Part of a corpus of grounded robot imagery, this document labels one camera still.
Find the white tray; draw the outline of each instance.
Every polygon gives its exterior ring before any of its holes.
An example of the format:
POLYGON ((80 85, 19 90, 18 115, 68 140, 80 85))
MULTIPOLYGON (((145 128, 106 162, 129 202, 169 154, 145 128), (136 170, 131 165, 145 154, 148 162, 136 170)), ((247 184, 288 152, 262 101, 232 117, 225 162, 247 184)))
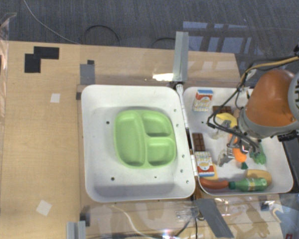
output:
POLYGON ((195 180, 178 94, 167 87, 90 85, 82 92, 85 182, 98 202, 175 199, 190 196, 195 180), (177 155, 164 167, 124 166, 114 148, 114 119, 129 109, 164 113, 173 125, 177 155))
MULTIPOLYGON (((216 129, 212 129, 207 126, 207 118, 212 113, 213 106, 222 105, 227 98, 234 93, 235 89, 228 88, 188 88, 184 92, 184 102, 186 107, 186 113, 188 117, 188 124, 190 128, 190 133, 202 133, 206 150, 210 151, 212 155, 212 160, 214 163, 217 162, 219 153, 226 149, 226 144, 228 143, 228 138, 220 138, 214 140, 211 138, 212 134, 216 129), (195 94, 197 89, 212 90, 213 97, 210 104, 209 112, 194 112, 192 110, 192 105, 194 102, 195 94)), ((233 98, 227 106, 235 108, 235 98, 233 98)), ((243 93, 238 98, 239 106, 243 106, 247 102, 246 93, 243 93)), ((246 163, 249 169, 261 169, 266 170, 271 173, 273 182, 272 184, 262 192, 240 192, 239 190, 230 190, 228 188, 221 190, 211 190, 203 188, 203 190, 214 196, 222 195, 242 195, 242 194, 274 194, 274 193, 285 193, 291 190, 293 186, 293 177, 288 165, 287 157, 284 152, 282 143, 280 143, 276 137, 270 139, 266 138, 262 141, 262 146, 264 153, 267 158, 267 162, 264 165, 256 164, 249 156, 247 157, 246 163)), ((238 181, 245 178, 245 170, 240 169, 241 163, 236 160, 232 160, 229 163, 223 165, 223 167, 216 166, 218 178, 227 179, 229 181, 238 181)))

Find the chocolate bar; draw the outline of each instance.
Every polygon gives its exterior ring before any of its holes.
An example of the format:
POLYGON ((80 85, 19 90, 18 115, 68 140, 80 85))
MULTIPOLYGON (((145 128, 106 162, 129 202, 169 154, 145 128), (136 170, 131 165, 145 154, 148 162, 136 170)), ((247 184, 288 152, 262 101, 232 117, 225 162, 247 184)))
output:
POLYGON ((194 150, 195 151, 206 151, 203 134, 193 133, 194 150))
MULTIPOLYGON (((213 106, 213 112, 215 112, 218 108, 219 108, 219 106, 213 106)), ((220 111, 218 113, 219 114, 222 114, 222 113, 232 114, 231 107, 230 106, 224 106, 222 109, 220 109, 220 111)))

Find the green bottle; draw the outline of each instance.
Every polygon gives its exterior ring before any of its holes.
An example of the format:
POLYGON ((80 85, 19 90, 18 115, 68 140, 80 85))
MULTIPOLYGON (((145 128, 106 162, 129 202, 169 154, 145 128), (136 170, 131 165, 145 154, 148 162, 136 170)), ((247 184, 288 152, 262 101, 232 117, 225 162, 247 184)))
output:
POLYGON ((264 178, 245 178, 238 182, 229 182, 230 189, 241 191, 264 191, 267 188, 267 181, 264 178))

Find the toy hot dog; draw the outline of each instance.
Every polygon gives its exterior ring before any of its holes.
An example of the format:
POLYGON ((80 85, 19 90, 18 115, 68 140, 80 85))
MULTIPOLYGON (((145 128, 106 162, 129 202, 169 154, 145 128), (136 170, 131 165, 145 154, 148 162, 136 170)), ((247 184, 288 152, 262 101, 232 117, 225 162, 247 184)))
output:
POLYGON ((199 182, 204 188, 208 188, 208 189, 224 189, 229 186, 229 182, 226 180, 210 181, 210 180, 207 180, 207 179, 201 177, 201 178, 199 178, 199 182))

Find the gray carpet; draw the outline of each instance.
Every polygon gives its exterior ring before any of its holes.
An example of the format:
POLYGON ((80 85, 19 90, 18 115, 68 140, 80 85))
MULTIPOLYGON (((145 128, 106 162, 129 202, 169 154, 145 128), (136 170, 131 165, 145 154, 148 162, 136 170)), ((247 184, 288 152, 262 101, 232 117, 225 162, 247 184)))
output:
MULTIPOLYGON (((299 0, 26 1, 74 42, 173 49, 175 32, 188 31, 191 50, 234 52, 242 70, 258 57, 289 55, 299 41, 299 0), (161 37, 168 39, 154 42, 161 37)), ((0 0, 0 18, 6 12, 17 12, 11 40, 67 43, 38 24, 22 0, 0 0)))

